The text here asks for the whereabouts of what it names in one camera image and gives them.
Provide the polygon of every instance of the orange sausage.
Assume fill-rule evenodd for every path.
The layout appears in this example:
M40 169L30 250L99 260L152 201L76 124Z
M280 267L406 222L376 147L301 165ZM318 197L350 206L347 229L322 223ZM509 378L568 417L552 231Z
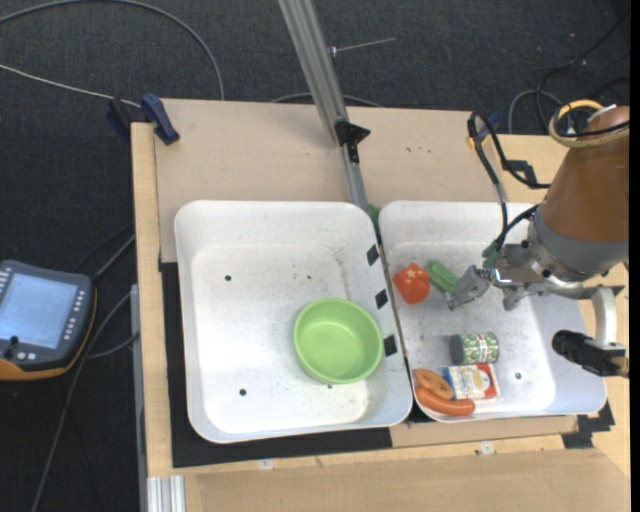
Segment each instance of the orange sausage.
M476 404L470 398L443 400L422 386L416 388L416 398L422 405L450 416L468 416L476 410Z
M425 368L414 370L413 377L416 379L418 386L428 389L437 397L443 400L453 400L453 388L444 377Z

